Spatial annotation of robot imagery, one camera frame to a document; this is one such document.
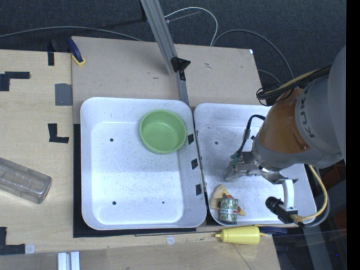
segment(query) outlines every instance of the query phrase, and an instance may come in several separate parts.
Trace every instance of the yellow rolling pin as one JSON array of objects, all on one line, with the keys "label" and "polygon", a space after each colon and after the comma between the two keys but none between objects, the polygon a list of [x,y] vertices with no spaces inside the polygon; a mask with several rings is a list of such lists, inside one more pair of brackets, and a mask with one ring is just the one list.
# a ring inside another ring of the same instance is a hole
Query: yellow rolling pin
[{"label": "yellow rolling pin", "polygon": [[256,245],[260,243],[260,230],[258,226],[243,226],[222,229],[215,237],[224,243]]}]

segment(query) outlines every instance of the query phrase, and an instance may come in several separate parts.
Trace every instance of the blue clamp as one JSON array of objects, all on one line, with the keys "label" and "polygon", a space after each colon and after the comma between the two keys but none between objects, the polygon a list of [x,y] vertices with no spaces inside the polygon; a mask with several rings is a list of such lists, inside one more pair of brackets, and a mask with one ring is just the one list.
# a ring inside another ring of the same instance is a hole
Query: blue clamp
[{"label": "blue clamp", "polygon": [[71,38],[66,39],[66,43],[69,46],[69,48],[73,54],[72,58],[73,58],[74,62],[79,66],[83,66],[86,63],[86,60],[81,55],[78,46],[75,44],[75,42]]}]

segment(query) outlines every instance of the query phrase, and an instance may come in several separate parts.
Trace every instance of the tin can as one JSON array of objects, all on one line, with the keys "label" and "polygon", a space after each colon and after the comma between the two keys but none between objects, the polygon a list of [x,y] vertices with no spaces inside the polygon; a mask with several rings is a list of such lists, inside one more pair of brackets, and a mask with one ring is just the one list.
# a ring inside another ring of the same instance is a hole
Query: tin can
[{"label": "tin can", "polygon": [[236,223],[238,199],[221,198],[219,207],[219,220],[226,223]]}]

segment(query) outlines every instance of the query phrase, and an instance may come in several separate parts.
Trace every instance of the green plate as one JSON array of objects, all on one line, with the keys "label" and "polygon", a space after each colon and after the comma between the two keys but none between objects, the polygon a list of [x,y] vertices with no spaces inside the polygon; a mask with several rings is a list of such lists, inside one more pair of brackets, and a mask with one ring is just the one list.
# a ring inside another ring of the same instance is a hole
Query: green plate
[{"label": "green plate", "polygon": [[147,113],[140,122],[140,137],[146,148],[157,154],[177,151],[187,137],[183,120],[168,110]]}]

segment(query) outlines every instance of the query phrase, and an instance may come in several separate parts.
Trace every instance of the white cable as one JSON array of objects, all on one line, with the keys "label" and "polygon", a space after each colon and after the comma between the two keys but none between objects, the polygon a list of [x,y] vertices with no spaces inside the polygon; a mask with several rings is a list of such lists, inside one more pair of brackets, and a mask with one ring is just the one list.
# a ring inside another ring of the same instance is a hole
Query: white cable
[{"label": "white cable", "polygon": [[216,35],[218,34],[218,20],[216,19],[216,17],[214,16],[214,14],[212,14],[209,10],[204,9],[204,8],[201,8],[201,7],[186,7],[186,8],[182,8],[182,9],[176,10],[176,11],[170,13],[170,14],[167,14],[167,15],[164,16],[164,18],[168,18],[168,17],[173,16],[173,15],[175,15],[175,14],[181,12],[181,11],[190,10],[190,9],[203,10],[203,11],[205,11],[206,13],[210,14],[210,15],[212,16],[212,18],[215,20],[215,24],[216,24],[216,26],[215,26],[215,33],[214,33],[213,39],[211,40],[211,43],[210,43],[210,45],[212,45],[212,44],[214,43],[214,40],[215,40]]}]

